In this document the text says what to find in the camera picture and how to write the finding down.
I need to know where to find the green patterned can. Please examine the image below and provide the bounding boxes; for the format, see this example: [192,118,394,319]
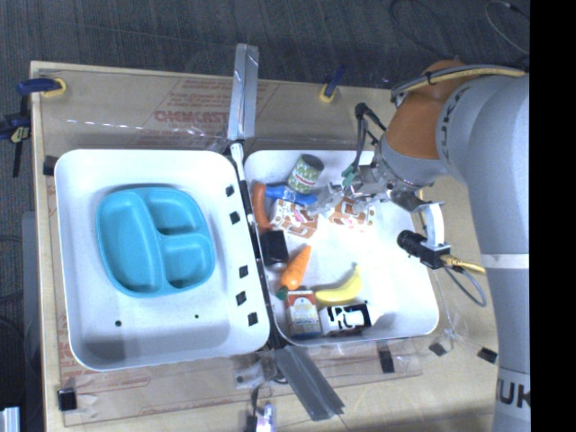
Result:
[285,153,326,195]

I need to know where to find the black and white cube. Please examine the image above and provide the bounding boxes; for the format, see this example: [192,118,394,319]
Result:
[318,301,374,338]

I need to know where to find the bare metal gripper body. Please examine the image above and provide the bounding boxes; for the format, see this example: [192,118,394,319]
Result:
[342,165,409,207]

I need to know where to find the brown cardboard board red print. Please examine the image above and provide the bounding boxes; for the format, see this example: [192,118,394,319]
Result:
[38,68,427,428]

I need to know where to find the blue bottle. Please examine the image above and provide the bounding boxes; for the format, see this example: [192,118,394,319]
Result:
[264,184,319,208]

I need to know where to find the black cylinder on white bracket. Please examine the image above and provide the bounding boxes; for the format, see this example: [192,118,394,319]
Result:
[395,199,453,271]

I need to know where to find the black box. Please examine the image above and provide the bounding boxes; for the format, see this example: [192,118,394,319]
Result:
[259,229,291,267]

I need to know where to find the white and brown patterned carton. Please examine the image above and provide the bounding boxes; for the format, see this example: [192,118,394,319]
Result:
[327,195,376,233]
[269,198,320,239]

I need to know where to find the orange sausage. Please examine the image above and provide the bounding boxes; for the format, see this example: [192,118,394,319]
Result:
[251,182,274,234]

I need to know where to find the red and white carton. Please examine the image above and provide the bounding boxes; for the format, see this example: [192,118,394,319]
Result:
[283,288,323,340]

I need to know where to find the white plastic tray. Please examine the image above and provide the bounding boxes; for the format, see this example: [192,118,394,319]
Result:
[242,149,441,347]
[53,148,272,373]

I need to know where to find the blue divided plate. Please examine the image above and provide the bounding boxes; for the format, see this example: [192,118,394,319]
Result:
[94,185,217,299]

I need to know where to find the yellow banana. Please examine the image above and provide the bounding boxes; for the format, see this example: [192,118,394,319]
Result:
[314,263,365,307]

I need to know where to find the orange carrot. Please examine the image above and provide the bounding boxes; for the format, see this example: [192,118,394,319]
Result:
[274,244,313,302]

